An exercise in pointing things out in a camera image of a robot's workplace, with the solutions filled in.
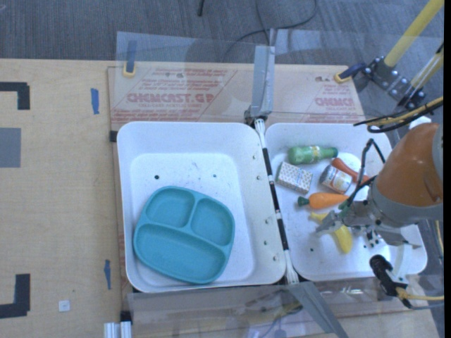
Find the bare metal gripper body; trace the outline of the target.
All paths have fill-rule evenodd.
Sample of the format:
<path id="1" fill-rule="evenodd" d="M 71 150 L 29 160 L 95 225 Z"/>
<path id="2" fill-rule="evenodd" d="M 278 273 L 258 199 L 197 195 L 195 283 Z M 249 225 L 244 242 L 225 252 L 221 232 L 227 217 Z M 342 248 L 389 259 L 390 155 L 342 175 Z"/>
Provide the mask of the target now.
<path id="1" fill-rule="evenodd" d="M 347 201 L 339 205 L 338 217 L 341 222 L 352 228 L 370 229 L 376 226 L 376 221 L 380 218 L 378 208 L 368 200 Z"/>

